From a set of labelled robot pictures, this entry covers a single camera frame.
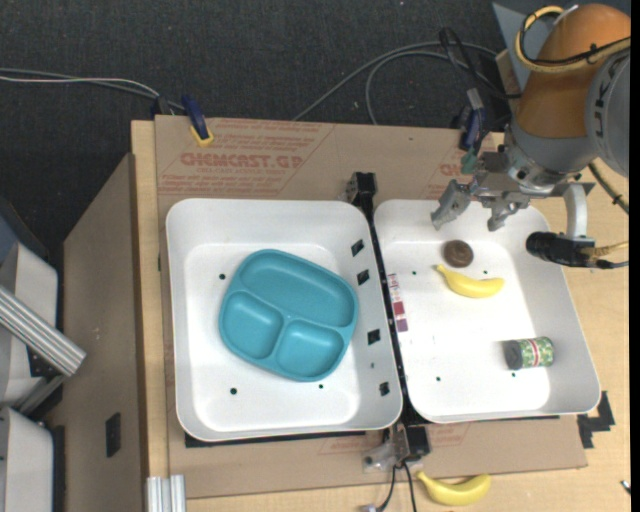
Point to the brown cardboard board red print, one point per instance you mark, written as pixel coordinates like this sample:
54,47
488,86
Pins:
310,165

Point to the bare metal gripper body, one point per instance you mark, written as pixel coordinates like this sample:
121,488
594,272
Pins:
505,181

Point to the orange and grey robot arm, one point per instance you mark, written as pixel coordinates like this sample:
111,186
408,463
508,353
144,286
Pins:
560,95

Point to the white plastic tray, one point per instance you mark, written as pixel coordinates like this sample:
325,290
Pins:
465,360
210,360

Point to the black cylinder on white bracket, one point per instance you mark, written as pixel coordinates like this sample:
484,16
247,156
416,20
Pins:
565,242

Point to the green patterned small can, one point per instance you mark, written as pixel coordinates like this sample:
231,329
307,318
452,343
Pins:
530,353

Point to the yellow banana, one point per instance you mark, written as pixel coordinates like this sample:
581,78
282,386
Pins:
455,491
472,285

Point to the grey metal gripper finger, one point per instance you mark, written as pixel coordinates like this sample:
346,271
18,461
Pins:
500,216
447,207

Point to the blue divided plate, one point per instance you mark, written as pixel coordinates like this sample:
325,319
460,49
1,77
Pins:
287,315

